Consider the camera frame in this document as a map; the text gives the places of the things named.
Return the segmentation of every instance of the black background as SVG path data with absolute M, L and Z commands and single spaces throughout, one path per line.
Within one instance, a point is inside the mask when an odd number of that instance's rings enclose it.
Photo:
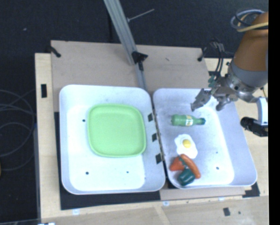
M 126 17 L 154 11 L 130 21 L 137 45 L 204 47 L 213 37 L 235 52 L 242 33 L 229 21 L 238 9 L 268 11 L 269 0 L 120 0 Z M 25 97 L 36 112 L 34 53 L 46 52 L 54 40 L 110 42 L 103 0 L 0 0 L 0 90 Z M 114 42 L 119 40 L 114 34 Z M 208 57 L 216 57 L 211 51 Z M 0 91 L 0 103 L 15 96 Z M 24 102 L 16 104 L 27 109 Z M 0 112 L 0 126 L 20 122 L 32 126 L 31 116 L 18 111 Z M 0 154 L 19 146 L 28 133 L 23 125 L 0 130 Z M 24 164 L 33 153 L 33 139 L 16 153 L 1 158 L 2 168 Z M 35 166 L 0 177 L 0 222 L 37 217 Z

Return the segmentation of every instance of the white tray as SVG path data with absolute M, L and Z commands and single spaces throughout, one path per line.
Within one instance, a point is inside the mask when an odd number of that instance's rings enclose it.
M 161 153 L 159 141 L 155 139 L 156 124 L 146 91 L 132 87 L 68 85 L 62 88 L 59 98 L 61 178 L 68 192 L 77 195 L 151 192 L 164 186 L 163 163 L 156 159 Z M 143 154 L 109 158 L 91 151 L 86 114 L 92 106 L 105 103 L 131 105 L 141 112 L 147 140 Z
M 257 180 L 243 128 L 234 103 L 216 111 L 217 100 L 212 97 L 203 107 L 191 111 L 190 103 L 200 89 L 159 89 L 153 95 L 160 141 L 169 180 L 180 189 L 220 186 L 250 186 Z M 174 114 L 189 114 L 206 119 L 204 125 L 181 127 L 171 125 Z M 177 180 L 180 171 L 172 172 L 169 167 L 178 156 L 174 139 L 179 134 L 189 134 L 196 144 L 198 155 L 194 162 L 201 178 L 181 186 Z

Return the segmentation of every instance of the green plate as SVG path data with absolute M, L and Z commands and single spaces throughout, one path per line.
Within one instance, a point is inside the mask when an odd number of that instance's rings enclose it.
M 87 118 L 91 149 L 104 157 L 137 156 L 146 148 L 146 131 L 142 115 L 129 105 L 99 104 Z

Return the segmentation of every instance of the egg yolk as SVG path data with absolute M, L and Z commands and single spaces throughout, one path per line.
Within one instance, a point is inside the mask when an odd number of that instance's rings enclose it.
M 188 139 L 183 140 L 182 144 L 185 148 L 189 148 L 191 146 L 191 142 Z

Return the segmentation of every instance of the bottle label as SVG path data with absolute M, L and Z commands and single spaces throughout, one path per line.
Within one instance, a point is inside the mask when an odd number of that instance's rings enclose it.
M 193 125 L 193 119 L 190 115 L 186 115 L 186 126 L 192 126 Z

